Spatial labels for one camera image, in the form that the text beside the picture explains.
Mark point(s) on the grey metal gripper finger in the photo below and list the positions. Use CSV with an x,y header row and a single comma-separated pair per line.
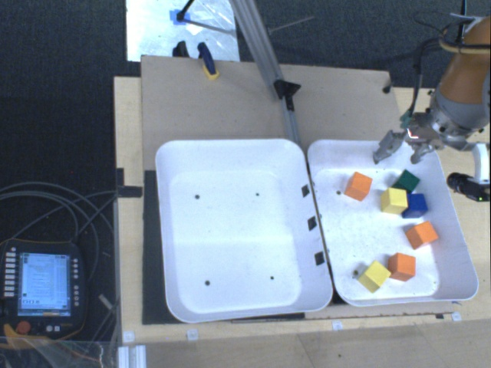
x,y
386,148
420,152

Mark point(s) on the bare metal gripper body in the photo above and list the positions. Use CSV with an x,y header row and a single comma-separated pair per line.
x,y
441,130

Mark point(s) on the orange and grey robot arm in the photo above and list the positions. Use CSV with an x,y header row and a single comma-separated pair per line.
x,y
466,79

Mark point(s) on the green cube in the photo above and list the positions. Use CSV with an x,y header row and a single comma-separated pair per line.
x,y
407,181

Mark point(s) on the orange cube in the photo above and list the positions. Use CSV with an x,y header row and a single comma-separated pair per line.
x,y
358,186
422,235
402,267

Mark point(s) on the yellow cube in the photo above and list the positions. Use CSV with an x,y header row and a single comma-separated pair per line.
x,y
394,200
374,276

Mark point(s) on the blue cube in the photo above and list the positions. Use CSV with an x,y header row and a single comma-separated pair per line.
x,y
416,205

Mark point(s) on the white plastic tray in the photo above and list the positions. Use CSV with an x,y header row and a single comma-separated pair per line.
x,y
383,240
234,228

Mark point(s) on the brown cardboard board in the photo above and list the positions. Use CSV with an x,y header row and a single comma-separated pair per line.
x,y
238,102

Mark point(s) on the black cylinder on white bracket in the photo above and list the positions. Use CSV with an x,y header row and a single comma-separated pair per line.
x,y
466,182

